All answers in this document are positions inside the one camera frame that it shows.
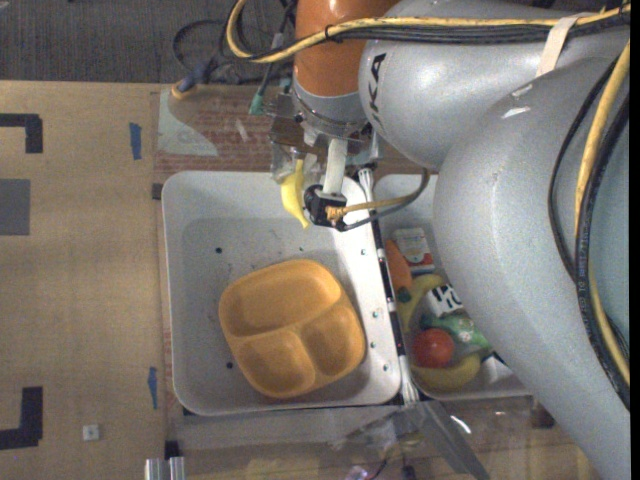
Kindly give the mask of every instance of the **white label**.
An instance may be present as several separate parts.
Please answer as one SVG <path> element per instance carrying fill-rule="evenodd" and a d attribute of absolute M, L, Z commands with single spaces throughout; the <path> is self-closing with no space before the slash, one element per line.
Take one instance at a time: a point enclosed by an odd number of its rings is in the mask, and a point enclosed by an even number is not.
<path fill-rule="evenodd" d="M 445 284 L 431 290 L 427 294 L 427 302 L 432 313 L 437 317 L 452 313 L 464 307 L 458 294 L 450 284 Z"/>

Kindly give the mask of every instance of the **brick pattern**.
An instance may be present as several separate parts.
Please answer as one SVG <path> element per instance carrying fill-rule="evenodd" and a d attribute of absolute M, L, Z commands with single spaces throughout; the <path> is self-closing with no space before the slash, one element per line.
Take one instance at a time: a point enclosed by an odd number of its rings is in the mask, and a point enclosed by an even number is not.
<path fill-rule="evenodd" d="M 230 89 L 205 87 L 202 91 L 206 92 L 193 102 L 180 102 L 184 110 L 176 116 L 210 141 L 218 156 L 177 154 L 158 149 L 156 174 L 169 176 L 185 170 L 269 171 L 271 144 L 267 135 L 272 119 L 248 115 L 254 88 Z"/>

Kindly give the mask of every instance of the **blue tape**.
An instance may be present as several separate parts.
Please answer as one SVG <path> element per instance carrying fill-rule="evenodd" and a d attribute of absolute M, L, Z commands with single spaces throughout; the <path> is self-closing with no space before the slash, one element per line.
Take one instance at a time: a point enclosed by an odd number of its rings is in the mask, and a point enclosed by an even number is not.
<path fill-rule="evenodd" d="M 136 123 L 129 123 L 129 135 L 133 159 L 142 160 L 142 127 Z"/>
<path fill-rule="evenodd" d="M 156 375 L 157 368 L 153 366 L 149 368 L 149 376 L 147 377 L 147 384 L 149 385 L 149 391 L 151 392 L 151 399 L 153 400 L 153 408 L 158 409 L 158 376 Z"/>

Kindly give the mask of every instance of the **small white cube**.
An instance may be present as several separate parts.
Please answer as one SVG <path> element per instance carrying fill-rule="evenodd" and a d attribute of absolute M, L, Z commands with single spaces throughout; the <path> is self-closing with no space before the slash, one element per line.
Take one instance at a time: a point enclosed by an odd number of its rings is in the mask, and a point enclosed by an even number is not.
<path fill-rule="evenodd" d="M 100 426 L 97 423 L 82 427 L 83 441 L 97 441 L 98 439 L 100 439 Z"/>

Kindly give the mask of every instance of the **white plastic tray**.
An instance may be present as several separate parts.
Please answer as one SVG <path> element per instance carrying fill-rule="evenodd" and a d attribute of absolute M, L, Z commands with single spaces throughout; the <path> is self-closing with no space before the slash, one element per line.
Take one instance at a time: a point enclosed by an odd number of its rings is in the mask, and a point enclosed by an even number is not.
<path fill-rule="evenodd" d="M 387 240 L 396 229 L 421 227 L 425 230 L 429 247 L 434 256 L 434 262 L 436 266 L 441 269 L 442 263 L 431 225 L 433 220 L 433 198 L 437 180 L 437 176 L 432 176 L 429 185 L 416 201 L 399 212 L 382 219 L 380 221 L 380 231 L 383 240 Z M 409 194 L 413 192 L 419 184 L 419 175 L 388 175 L 376 184 L 374 191 L 375 198 L 376 200 L 383 200 Z M 423 392 L 426 396 L 442 401 L 525 396 L 529 394 L 528 390 L 522 385 L 514 373 L 493 358 L 485 360 L 476 378 L 455 392 L 437 394 L 426 391 Z"/>
<path fill-rule="evenodd" d="M 350 179 L 343 192 L 350 204 L 365 199 Z M 370 226 L 348 233 L 303 230 L 282 209 L 280 189 L 267 173 L 181 172 L 166 182 L 162 208 L 174 387 L 185 408 L 216 416 L 378 405 L 396 395 L 399 362 Z M 360 211 L 349 217 L 366 216 Z M 317 260 L 340 279 L 360 313 L 367 355 L 340 381 L 275 401 L 255 391 L 235 365 L 218 322 L 218 300 L 235 279 L 294 258 Z"/>

